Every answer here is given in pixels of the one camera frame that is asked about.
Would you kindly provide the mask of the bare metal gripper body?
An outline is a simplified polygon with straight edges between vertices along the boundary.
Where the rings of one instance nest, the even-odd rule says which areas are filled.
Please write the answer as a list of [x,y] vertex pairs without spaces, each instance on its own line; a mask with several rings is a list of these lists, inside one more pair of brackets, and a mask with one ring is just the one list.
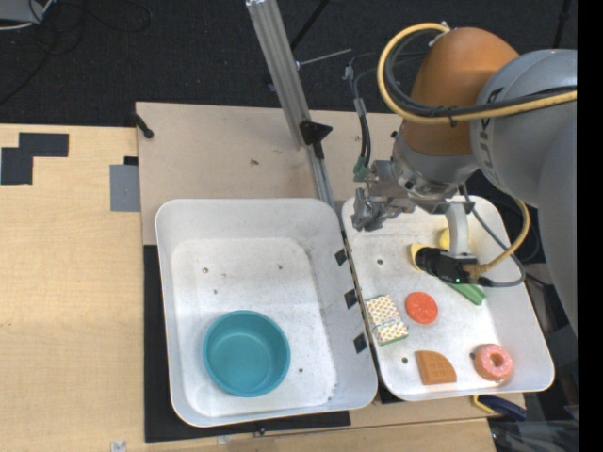
[[443,214],[457,187],[434,181],[406,162],[377,160],[367,172],[365,203],[373,216],[397,216],[417,208]]

